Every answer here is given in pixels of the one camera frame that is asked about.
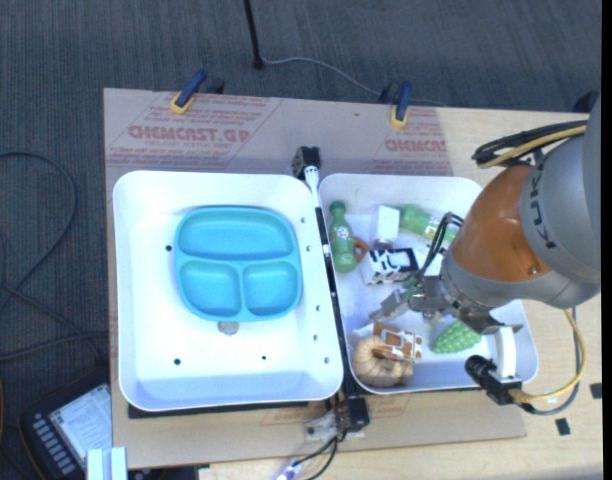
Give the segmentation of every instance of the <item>white plastic tray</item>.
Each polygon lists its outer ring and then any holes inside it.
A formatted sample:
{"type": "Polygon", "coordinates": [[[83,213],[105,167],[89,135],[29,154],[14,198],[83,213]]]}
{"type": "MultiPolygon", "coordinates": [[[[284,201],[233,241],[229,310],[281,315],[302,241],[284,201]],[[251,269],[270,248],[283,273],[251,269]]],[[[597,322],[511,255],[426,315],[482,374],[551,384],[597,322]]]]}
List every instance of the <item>white plastic tray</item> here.
{"type": "Polygon", "coordinates": [[[284,175],[134,171],[113,190],[119,384],[145,411],[321,400],[343,365],[311,194],[284,175]],[[189,211],[247,205],[282,214],[301,256],[304,290],[288,314],[234,335],[193,314],[175,282],[177,225],[189,211]]]}
{"type": "MultiPolygon", "coordinates": [[[[342,200],[346,204],[346,217],[355,236],[368,241],[372,216],[381,204],[393,207],[416,204],[439,217],[447,211],[465,217],[480,191],[481,188],[475,182],[459,177],[333,174],[321,182],[319,192],[327,224],[331,219],[328,211],[330,203],[337,199],[342,200]]],[[[400,232],[394,243],[395,248],[412,247],[420,265],[426,258],[428,245],[427,240],[407,232],[400,232]]],[[[438,274],[440,262],[441,256],[438,255],[427,274],[438,274]]],[[[380,302],[400,285],[393,283],[367,286],[359,268],[348,274],[337,274],[336,277],[344,334],[352,356],[353,343],[349,336],[353,331],[371,324],[368,314],[379,309],[380,302]]],[[[492,312],[492,316],[507,325],[523,326],[514,336],[517,353],[516,374],[524,382],[530,381],[537,373],[538,358],[521,302],[514,301],[497,308],[492,312]]],[[[435,354],[430,350],[430,344],[437,329],[441,327],[425,322],[421,313],[408,311],[388,322],[388,325],[422,336],[423,354],[421,361],[414,366],[412,378],[404,386],[374,388],[357,379],[361,386],[375,394],[475,387],[476,384],[464,370],[464,361],[473,354],[497,360],[498,351],[493,335],[483,336],[479,344],[463,352],[435,354]]]]}

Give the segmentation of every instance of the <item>black pole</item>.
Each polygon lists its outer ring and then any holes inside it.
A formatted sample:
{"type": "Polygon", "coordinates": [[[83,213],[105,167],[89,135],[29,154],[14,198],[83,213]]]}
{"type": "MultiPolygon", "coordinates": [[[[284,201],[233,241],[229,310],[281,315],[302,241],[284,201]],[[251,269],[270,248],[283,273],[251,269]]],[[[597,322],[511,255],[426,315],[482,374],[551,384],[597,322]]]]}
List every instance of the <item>black pole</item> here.
{"type": "Polygon", "coordinates": [[[246,10],[246,19],[248,20],[248,30],[250,32],[250,39],[253,43],[253,55],[255,60],[253,61],[253,67],[255,69],[262,69],[264,67],[264,59],[259,53],[259,43],[257,42],[257,31],[255,30],[255,20],[253,19],[253,10],[250,6],[250,0],[244,0],[244,9],[246,10]]]}

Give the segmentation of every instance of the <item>dark floor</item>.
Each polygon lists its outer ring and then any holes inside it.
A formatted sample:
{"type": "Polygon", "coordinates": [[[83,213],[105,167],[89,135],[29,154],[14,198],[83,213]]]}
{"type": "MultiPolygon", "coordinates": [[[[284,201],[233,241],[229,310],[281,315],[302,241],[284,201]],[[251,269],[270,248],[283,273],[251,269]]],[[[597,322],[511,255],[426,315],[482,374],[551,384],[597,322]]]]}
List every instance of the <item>dark floor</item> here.
{"type": "Polygon", "coordinates": [[[0,157],[0,274],[44,307],[0,293],[1,480],[34,477],[23,408],[106,352],[104,87],[173,90],[205,68],[228,94],[376,102],[409,80],[418,104],[544,111],[601,91],[602,0],[250,1],[265,60],[344,75],[255,69],[243,0],[0,0],[0,155],[19,152],[0,157]]]}

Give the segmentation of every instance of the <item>blue plate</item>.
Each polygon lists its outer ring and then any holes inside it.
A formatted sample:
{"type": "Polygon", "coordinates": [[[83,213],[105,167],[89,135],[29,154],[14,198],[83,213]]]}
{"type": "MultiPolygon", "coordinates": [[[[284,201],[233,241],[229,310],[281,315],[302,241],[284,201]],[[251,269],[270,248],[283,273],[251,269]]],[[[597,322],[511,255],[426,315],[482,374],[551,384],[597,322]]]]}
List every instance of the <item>blue plate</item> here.
{"type": "Polygon", "coordinates": [[[281,215],[256,207],[188,213],[175,233],[175,273],[184,304],[219,322],[279,318],[302,293],[293,228],[281,215]]]}

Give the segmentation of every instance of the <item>toy bottle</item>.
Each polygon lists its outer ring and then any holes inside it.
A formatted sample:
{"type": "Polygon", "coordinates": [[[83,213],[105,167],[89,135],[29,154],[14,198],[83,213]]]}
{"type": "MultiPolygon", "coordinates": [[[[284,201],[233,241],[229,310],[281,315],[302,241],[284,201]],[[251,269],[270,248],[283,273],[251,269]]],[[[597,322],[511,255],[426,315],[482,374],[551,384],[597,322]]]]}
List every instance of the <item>toy bottle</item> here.
{"type": "MultiPolygon", "coordinates": [[[[441,217],[431,215],[414,204],[407,204],[401,209],[399,227],[432,240],[440,221],[441,217]]],[[[450,243],[455,238],[455,233],[453,229],[447,227],[444,233],[444,241],[450,243]]]]}
{"type": "Polygon", "coordinates": [[[333,216],[328,236],[333,254],[335,271],[340,274],[351,272],[357,266],[355,258],[355,237],[353,230],[346,222],[346,205],[343,201],[333,201],[330,205],[333,216]]]}

